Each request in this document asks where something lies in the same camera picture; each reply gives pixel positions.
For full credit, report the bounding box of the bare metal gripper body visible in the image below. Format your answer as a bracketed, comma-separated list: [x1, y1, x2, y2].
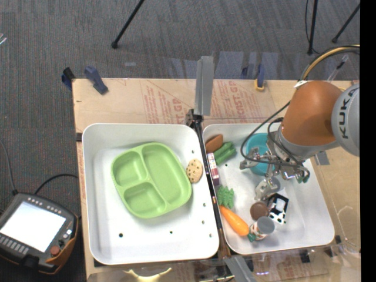
[239, 150, 304, 185]

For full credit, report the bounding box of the teal bowl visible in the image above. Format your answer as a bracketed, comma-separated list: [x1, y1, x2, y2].
[245, 132, 277, 177]

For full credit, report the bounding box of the black and white cow carton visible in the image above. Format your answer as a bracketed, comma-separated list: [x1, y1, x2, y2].
[266, 193, 290, 226]

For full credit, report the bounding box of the green broccoli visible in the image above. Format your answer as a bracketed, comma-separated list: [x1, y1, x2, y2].
[216, 185, 236, 210]

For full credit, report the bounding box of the small can grey lid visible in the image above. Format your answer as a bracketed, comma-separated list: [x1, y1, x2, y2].
[247, 216, 276, 242]

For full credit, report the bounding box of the orange carrot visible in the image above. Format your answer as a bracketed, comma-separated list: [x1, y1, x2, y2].
[219, 204, 250, 237]

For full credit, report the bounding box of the white plastic tray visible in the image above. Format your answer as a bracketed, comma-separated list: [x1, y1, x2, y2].
[202, 123, 335, 256]
[81, 123, 220, 266]

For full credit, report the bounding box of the green bean bundle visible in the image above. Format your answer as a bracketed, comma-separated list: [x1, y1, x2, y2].
[213, 141, 237, 166]

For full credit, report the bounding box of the pink and white carton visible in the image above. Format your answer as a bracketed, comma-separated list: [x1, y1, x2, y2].
[206, 152, 221, 186]

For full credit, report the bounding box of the brown bread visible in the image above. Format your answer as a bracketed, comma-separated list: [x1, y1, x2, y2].
[204, 133, 224, 154]

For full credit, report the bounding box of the tan chocolate chip biscuit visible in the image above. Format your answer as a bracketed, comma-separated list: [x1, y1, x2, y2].
[186, 158, 204, 184]

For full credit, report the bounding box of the green divided plate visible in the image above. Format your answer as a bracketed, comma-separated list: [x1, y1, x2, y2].
[110, 142, 193, 219]

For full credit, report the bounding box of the black tripod stand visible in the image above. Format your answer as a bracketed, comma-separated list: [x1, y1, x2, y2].
[304, 0, 361, 56]

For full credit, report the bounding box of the brown cardboard board red print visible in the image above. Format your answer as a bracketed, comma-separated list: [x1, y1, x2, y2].
[72, 78, 360, 282]

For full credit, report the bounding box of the black tripod leg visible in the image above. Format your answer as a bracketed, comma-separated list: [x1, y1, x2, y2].
[110, 0, 153, 49]

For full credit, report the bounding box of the black block with wires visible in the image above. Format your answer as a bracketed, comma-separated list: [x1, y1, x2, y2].
[184, 108, 204, 126]

